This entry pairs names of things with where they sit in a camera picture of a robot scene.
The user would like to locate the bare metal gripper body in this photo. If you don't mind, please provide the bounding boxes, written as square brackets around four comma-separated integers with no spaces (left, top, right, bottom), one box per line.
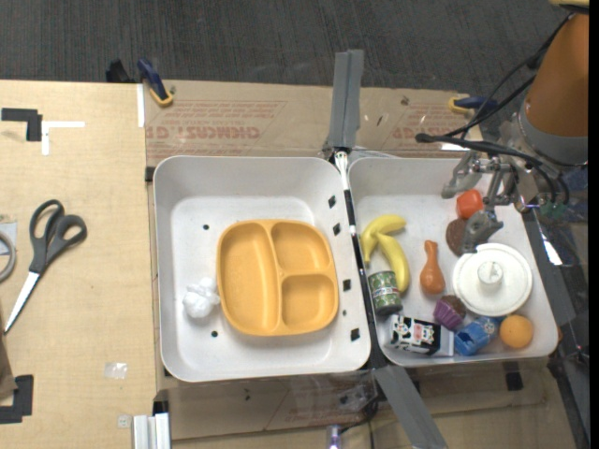
[480,115,562,212]

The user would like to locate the orange-red cube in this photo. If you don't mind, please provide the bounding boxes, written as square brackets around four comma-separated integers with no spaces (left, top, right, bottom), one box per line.
[455,189,485,221]

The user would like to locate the brown biscuit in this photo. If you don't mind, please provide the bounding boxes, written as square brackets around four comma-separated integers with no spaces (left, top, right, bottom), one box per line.
[445,217,472,257]

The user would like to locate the white plastic tray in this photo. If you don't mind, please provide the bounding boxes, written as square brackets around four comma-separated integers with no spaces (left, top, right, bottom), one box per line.
[346,156,561,369]
[153,154,373,384]

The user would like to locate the white round pot lid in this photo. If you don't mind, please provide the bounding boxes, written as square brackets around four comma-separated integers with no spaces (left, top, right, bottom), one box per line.
[451,242,534,318]

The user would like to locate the orange chicken drumstick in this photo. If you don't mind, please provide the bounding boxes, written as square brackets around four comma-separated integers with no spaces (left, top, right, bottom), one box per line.
[418,239,447,297]

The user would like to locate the yellow banana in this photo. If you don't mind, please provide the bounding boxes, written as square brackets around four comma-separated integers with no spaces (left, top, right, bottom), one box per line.
[359,213,412,295]

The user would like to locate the purple cupcake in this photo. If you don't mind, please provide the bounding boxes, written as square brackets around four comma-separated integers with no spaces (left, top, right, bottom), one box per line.
[432,295,468,331]

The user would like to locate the orange ball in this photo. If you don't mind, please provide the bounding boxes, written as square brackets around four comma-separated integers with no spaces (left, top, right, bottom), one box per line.
[498,313,535,350]

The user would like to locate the blue toy cup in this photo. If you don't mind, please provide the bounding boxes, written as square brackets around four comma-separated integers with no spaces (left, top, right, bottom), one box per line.
[453,316,504,358]

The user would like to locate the thin black and white rod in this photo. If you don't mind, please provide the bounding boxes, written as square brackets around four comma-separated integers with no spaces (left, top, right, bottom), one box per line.
[332,150,376,332]

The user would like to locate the green patterned can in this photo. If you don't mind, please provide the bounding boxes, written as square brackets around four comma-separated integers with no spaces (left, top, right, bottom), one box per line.
[367,269,404,317]

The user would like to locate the cow print milk carton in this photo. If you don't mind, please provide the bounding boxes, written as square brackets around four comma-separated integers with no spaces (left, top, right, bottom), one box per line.
[384,313,456,358]

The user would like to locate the brown cardboard board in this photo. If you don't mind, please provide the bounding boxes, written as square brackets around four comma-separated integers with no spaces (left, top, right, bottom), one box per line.
[143,80,562,442]

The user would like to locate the orange divided plate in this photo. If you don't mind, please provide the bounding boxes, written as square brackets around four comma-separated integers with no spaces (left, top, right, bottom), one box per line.
[216,218,341,338]

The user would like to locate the white crumpled lump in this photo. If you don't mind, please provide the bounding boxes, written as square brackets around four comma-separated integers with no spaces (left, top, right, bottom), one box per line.
[182,276,222,320]

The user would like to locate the grey tape roll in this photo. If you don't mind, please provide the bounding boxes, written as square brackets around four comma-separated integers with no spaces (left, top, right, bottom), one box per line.
[0,228,18,284]

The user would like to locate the grey handled scissors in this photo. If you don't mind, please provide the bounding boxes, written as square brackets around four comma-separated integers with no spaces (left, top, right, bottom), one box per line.
[3,198,89,336]

